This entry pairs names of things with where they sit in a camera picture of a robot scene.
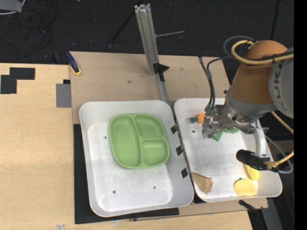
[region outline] black clamp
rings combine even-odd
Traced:
[[[163,82],[165,82],[163,72],[165,72],[168,69],[169,69],[168,66],[161,65],[159,63],[154,63],[153,65],[153,70],[155,74],[159,73],[160,81],[163,81]]]

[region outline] black mat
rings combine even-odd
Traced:
[[[83,150],[82,131],[80,125],[73,125],[74,132],[74,191],[75,191],[75,223],[92,223],[118,219],[134,219],[143,217],[163,217],[179,215],[178,208],[152,210],[116,217],[100,217],[96,215],[89,203],[85,157]]]

